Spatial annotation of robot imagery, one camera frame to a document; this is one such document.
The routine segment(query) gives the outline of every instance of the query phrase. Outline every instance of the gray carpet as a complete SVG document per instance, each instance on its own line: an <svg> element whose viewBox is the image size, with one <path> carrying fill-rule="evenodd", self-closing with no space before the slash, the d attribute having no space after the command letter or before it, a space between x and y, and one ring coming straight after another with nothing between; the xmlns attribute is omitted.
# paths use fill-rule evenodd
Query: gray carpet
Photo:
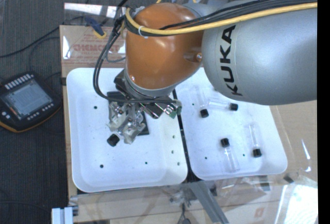
<svg viewBox="0 0 330 224"><path fill-rule="evenodd" d="M120 1L89 0L89 3L117 5ZM127 4L146 6L155 1L129 0ZM64 20L66 2L86 0L6 0L0 36L0 81L33 69L61 95L57 27ZM27 47L52 30L47 40ZM42 126L23 133L0 128L0 223L49 223L51 208L67 206L63 131L62 109Z"/></svg>

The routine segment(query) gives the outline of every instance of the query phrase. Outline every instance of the clear plastic tube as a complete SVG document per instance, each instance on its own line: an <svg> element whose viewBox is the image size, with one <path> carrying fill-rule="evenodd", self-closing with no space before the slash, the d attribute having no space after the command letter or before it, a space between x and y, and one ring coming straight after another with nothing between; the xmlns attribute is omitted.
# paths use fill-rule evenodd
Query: clear plastic tube
<svg viewBox="0 0 330 224"><path fill-rule="evenodd" d="M209 98L208 104L210 105L210 107L214 106L214 107L218 107L218 108L222 108L222 109L228 109L231 111L238 110L238 105L236 103L231 103L231 102L224 101L224 100L221 100L218 98Z"/></svg>
<svg viewBox="0 0 330 224"><path fill-rule="evenodd" d="M230 172L238 171L240 169L240 166L234 152L232 151L228 138L221 139L220 143L221 146L224 148L224 154L227 157L229 171Z"/></svg>
<svg viewBox="0 0 330 224"><path fill-rule="evenodd" d="M194 92L196 93L196 97L197 97L196 104L199 109L200 115L202 118L206 118L206 117L208 117L208 111L207 111L208 101L205 97L203 90L200 87L195 86L194 90L195 90Z"/></svg>
<svg viewBox="0 0 330 224"><path fill-rule="evenodd" d="M250 131L250 138L252 140L253 157L260 157L262 154L260 150L260 144L258 141L257 125L255 123L250 123L249 131Z"/></svg>

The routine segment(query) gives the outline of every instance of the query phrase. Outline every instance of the small black cap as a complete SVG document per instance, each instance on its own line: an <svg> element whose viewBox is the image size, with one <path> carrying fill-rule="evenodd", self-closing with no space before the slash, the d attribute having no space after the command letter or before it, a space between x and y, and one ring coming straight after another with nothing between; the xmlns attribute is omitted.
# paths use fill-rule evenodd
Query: small black cap
<svg viewBox="0 0 330 224"><path fill-rule="evenodd" d="M116 144L119 142L119 137L115 134L112 134L108 139L107 142L110 144L112 147L116 146Z"/></svg>
<svg viewBox="0 0 330 224"><path fill-rule="evenodd" d="M201 113L202 118L208 117L208 111L207 111L207 109L202 109L200 111L200 113Z"/></svg>
<svg viewBox="0 0 330 224"><path fill-rule="evenodd" d="M238 105L236 103L230 103L229 109L231 111L237 111L238 110Z"/></svg>
<svg viewBox="0 0 330 224"><path fill-rule="evenodd" d="M223 138L223 139L220 140L220 142L221 142L221 146L223 148L228 147L230 145L228 138Z"/></svg>
<svg viewBox="0 0 330 224"><path fill-rule="evenodd" d="M253 149L253 157L260 157L261 156L261 151L260 149Z"/></svg>

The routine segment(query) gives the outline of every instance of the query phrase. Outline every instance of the white plastic tray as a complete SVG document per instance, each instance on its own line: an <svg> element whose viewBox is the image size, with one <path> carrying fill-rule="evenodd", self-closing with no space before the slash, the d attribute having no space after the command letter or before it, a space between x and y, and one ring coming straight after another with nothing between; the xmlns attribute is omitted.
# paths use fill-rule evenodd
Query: white plastic tray
<svg viewBox="0 0 330 224"><path fill-rule="evenodd" d="M116 91L113 80L120 68L100 73L103 93ZM177 119L164 114L159 119L146 115L150 134L137 136L129 145L120 140L111 147L107 127L108 101L92 85L93 68L76 68L67 76L71 135L72 175L84 192L180 184L187 177Z"/></svg>
<svg viewBox="0 0 330 224"><path fill-rule="evenodd" d="M237 111L208 107L209 116L202 118L198 92L205 98L238 104ZM191 78L176 87L177 97L183 103L182 120L192 171L203 180L280 174L287 168L287 157L269 106L230 100L217 92L201 68ZM261 157L252 155L253 141L249 124L258 129L256 142ZM222 138L228 138L231 151L238 162L237 171L231 171Z"/></svg>

